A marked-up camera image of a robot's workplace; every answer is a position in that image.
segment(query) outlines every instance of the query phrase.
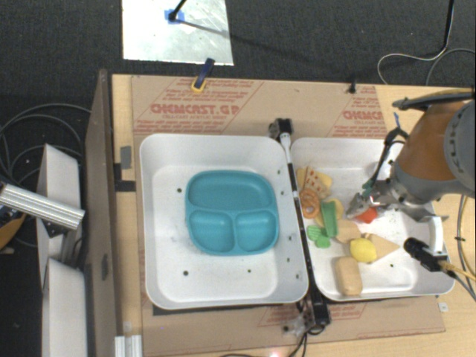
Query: black carpet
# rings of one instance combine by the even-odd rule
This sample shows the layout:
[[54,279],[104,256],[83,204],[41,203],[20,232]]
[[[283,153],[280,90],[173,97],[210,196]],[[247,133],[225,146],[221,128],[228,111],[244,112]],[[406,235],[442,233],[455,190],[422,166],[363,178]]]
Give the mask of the black carpet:
[[[448,0],[226,0],[235,66],[214,77],[380,83],[380,57],[435,55],[442,47]],[[450,48],[475,49],[476,0],[456,0]],[[121,0],[0,0],[0,126],[23,109],[64,102],[90,107],[97,71],[193,75],[197,65],[122,59]],[[431,64],[390,59],[389,83],[424,85]],[[430,85],[473,86],[475,58],[448,55]],[[87,116],[55,109],[84,135]],[[7,133],[10,156],[45,141],[74,147],[51,123],[19,124]],[[0,155],[5,157],[3,146]],[[18,163],[16,176],[41,154]],[[35,179],[25,181],[34,189]],[[33,224],[19,236],[36,242]],[[40,356],[41,293],[36,251],[13,241],[0,255],[0,356]]]

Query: teal plate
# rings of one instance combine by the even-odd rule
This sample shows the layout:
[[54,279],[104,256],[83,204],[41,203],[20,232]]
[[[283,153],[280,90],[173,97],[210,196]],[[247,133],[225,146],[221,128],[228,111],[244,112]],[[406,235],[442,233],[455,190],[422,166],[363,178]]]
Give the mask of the teal plate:
[[216,170],[196,174],[187,185],[185,213],[193,244],[209,254],[259,254],[277,241],[274,191],[256,173]]

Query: white tray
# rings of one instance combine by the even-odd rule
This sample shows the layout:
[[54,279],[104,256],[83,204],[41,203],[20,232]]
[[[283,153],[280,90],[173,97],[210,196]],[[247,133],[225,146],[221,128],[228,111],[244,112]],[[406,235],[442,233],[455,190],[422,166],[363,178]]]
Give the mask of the white tray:
[[[292,158],[295,169],[310,166],[331,176],[331,197],[341,200],[347,209],[352,197],[361,191],[362,184],[375,171],[382,149],[383,141],[379,140],[301,138],[292,144]],[[395,159],[400,150],[400,145],[393,146],[389,160]],[[389,172],[390,165],[384,163],[379,178],[388,177]],[[307,226],[314,222],[306,219],[305,223]],[[442,226],[439,218],[435,225]],[[427,271],[403,249],[408,237],[428,244],[428,223],[417,223],[400,211],[388,210],[371,224],[359,223],[358,226],[362,233],[378,234],[401,247],[375,263],[359,263],[364,289],[359,296],[350,297],[339,292],[334,269],[339,257],[350,255],[348,246],[331,239],[330,248],[323,249],[308,240],[316,283],[329,299],[344,301],[439,295],[453,288],[453,279],[442,272]]]
[[[141,144],[146,289],[165,309],[293,303],[308,288],[286,156],[265,137],[156,134]],[[195,247],[185,188],[204,170],[244,170],[273,187],[278,240],[265,253],[223,257]]]

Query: black connector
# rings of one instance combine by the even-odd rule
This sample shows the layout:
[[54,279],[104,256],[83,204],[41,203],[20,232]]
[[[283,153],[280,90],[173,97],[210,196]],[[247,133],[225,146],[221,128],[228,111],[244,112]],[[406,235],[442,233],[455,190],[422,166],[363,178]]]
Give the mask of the black connector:
[[408,238],[403,244],[403,248],[412,258],[418,260],[420,264],[431,272],[441,271],[440,261],[446,260],[447,257],[435,257],[428,253],[425,248],[428,245],[416,238]]

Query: black metal bar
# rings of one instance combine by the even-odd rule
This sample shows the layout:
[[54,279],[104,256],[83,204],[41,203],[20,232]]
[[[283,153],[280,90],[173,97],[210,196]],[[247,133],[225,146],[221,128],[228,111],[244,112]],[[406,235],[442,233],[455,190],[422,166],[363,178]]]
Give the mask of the black metal bar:
[[178,3],[177,7],[173,10],[173,12],[169,13],[169,21],[175,21],[177,19],[177,14],[179,13],[180,8],[182,8],[186,1],[187,0],[181,0]]
[[449,0],[448,13],[446,14],[446,29],[445,29],[445,39],[443,43],[443,49],[448,47],[449,34],[451,30],[451,21],[453,18],[453,9],[454,9],[454,0]]

